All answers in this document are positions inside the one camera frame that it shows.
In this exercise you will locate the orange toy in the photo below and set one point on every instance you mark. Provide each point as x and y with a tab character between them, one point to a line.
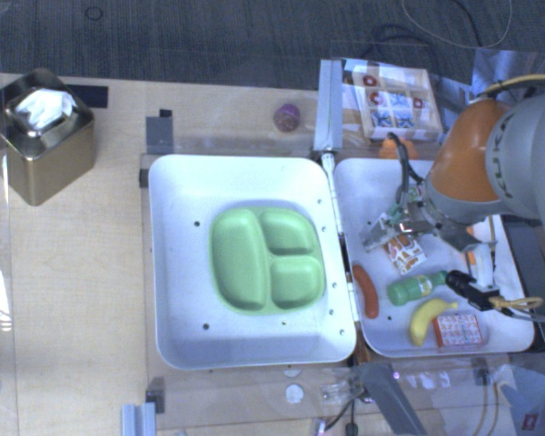
388	150

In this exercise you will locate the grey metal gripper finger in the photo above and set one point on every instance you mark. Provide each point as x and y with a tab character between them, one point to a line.
380	241
373	230

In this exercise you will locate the white plastic tray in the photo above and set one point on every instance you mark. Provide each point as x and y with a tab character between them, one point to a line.
372	193
181	261

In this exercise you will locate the green divided plate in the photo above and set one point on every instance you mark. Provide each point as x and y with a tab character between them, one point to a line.
240	261

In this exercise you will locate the white packet with orange print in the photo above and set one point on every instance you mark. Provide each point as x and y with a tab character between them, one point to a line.
406	254

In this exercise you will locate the green bottle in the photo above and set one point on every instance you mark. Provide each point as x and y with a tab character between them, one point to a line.
409	290

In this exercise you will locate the pale wood board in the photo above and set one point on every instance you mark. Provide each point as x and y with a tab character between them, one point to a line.
236	121

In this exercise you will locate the yellow banana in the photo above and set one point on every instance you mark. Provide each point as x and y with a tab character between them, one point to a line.
421	320

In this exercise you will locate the purple doughnut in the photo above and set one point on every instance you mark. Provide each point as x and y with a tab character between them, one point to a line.
286	117

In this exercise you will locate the red sausage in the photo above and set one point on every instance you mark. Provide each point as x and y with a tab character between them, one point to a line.
367	289

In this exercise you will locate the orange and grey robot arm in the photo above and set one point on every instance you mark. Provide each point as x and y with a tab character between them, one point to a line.
518	152

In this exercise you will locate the orange printed carton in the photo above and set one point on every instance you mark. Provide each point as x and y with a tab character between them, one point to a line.
458	330

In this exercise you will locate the gold tissue box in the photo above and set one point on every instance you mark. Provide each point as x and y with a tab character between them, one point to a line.
45	171

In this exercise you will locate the wooden tic-tac-toe box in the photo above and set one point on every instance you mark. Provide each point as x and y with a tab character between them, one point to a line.
402	102

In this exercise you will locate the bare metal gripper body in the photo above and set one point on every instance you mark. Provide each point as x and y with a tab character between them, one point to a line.
413	226

